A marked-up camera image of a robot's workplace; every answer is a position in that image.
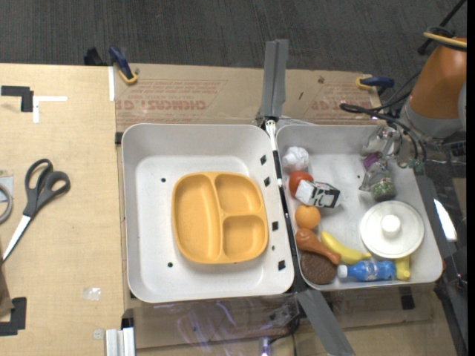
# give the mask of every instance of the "crumpled white ball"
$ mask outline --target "crumpled white ball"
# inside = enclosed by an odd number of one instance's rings
[[[304,170],[309,165],[309,152],[298,146],[291,146],[282,157],[282,166],[294,171]]]

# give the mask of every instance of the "metal ring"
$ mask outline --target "metal ring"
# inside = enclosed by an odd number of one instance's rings
[[[0,191],[5,194],[7,197],[7,208],[3,212],[3,214],[0,215],[0,224],[2,224],[11,214],[12,212],[12,207],[13,207],[13,198],[8,191],[7,186],[5,186],[3,183],[0,182]]]

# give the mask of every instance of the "banana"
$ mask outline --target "banana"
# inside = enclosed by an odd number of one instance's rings
[[[341,255],[340,261],[343,264],[353,265],[356,264],[358,261],[361,261],[365,258],[370,258],[371,253],[361,253],[360,251],[356,251],[355,249],[348,248],[337,241],[331,234],[328,232],[322,231],[320,233],[320,241],[329,250],[339,253]]]
[[[409,280],[410,277],[410,254],[394,260],[396,267],[396,278],[398,280]]]

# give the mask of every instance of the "white tray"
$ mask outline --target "white tray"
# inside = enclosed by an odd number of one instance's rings
[[[123,135],[122,158],[128,284],[137,298],[164,303],[272,295],[292,285],[292,255],[272,148],[260,128],[138,124]],[[180,253],[171,227],[172,190],[179,178],[198,171],[241,173],[259,186],[269,227],[269,242],[259,257],[204,265]]]
[[[286,125],[277,133],[280,157],[290,146],[299,146],[309,152],[309,173],[319,182],[333,185],[341,191],[341,204],[335,208],[322,208],[321,221],[316,234],[326,231],[350,248],[367,251],[359,234],[359,223],[364,213],[377,202],[368,192],[358,188],[364,178],[364,166],[359,151],[374,126],[334,126],[334,125]],[[408,285],[432,283],[442,274],[442,258],[434,238],[424,203],[419,192],[416,177],[410,168],[402,169],[394,161],[389,162],[392,181],[396,187],[395,200],[414,207],[422,216],[425,235],[421,246],[411,254],[410,279],[356,282],[339,280],[328,285],[316,285],[306,280],[308,285],[319,290],[343,290],[367,288],[371,286]],[[287,187],[289,172],[283,171],[284,185]],[[301,204],[292,198],[286,188],[286,200],[294,232],[295,209]]]

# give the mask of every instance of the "white lid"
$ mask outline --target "white lid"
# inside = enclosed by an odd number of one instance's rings
[[[407,203],[388,200],[370,208],[360,223],[366,247],[381,257],[400,258],[413,253],[424,239],[424,221]]]
[[[346,265],[338,265],[336,272],[340,278],[348,277],[348,267]]]

